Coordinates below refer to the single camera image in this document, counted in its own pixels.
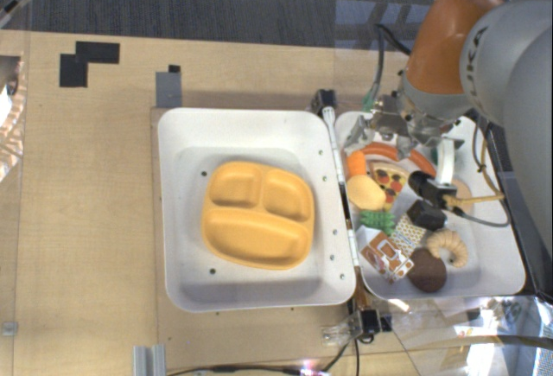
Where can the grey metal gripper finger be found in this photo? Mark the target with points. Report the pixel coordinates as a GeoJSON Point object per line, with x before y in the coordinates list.
{"type": "Point", "coordinates": [405, 146]}
{"type": "Point", "coordinates": [357, 132]}

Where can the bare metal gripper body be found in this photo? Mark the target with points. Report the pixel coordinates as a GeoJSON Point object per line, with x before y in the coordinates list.
{"type": "Point", "coordinates": [399, 117]}

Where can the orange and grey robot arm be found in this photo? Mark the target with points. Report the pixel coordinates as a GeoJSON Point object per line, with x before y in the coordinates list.
{"type": "Point", "coordinates": [497, 63]}

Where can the red sausage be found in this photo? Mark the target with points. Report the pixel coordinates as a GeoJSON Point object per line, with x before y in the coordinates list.
{"type": "Point", "coordinates": [382, 148]}

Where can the orange carrot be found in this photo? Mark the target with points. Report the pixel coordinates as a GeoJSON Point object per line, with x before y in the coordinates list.
{"type": "Point", "coordinates": [357, 163]}

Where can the pizza slice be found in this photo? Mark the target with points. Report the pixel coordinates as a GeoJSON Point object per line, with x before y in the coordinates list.
{"type": "Point", "coordinates": [389, 182]}

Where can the thin black and white rod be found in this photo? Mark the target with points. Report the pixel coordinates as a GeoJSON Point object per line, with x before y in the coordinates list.
{"type": "Point", "coordinates": [341, 175]}

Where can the black box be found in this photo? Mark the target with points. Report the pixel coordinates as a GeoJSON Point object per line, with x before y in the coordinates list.
{"type": "Point", "coordinates": [425, 215]}

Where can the tan biscuit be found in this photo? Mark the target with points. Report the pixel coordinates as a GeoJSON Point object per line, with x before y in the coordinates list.
{"type": "Point", "coordinates": [464, 191]}

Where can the green grapes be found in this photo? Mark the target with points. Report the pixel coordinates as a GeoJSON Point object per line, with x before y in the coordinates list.
{"type": "Point", "coordinates": [378, 222]}

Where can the white patterned packet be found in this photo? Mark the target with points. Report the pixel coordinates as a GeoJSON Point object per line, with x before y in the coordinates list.
{"type": "Point", "coordinates": [408, 233]}

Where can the white plastic tray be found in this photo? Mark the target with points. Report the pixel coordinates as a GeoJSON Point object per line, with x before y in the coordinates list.
{"type": "Point", "coordinates": [259, 136]}
{"type": "Point", "coordinates": [488, 266]}

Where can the beige croissant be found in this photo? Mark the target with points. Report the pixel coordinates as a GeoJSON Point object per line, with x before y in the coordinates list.
{"type": "Point", "coordinates": [451, 242]}

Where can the orange and white carton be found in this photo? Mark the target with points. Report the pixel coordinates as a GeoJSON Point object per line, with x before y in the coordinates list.
{"type": "Point", "coordinates": [384, 256]}

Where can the brown biscuit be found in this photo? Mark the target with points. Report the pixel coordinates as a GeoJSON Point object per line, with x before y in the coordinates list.
{"type": "Point", "coordinates": [427, 272]}

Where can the orange divided plate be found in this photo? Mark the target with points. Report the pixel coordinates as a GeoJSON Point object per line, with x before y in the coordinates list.
{"type": "Point", "coordinates": [255, 218]}

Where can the black cylinder on white bracket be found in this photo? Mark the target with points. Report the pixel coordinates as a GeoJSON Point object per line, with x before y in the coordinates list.
{"type": "Point", "coordinates": [427, 188]}

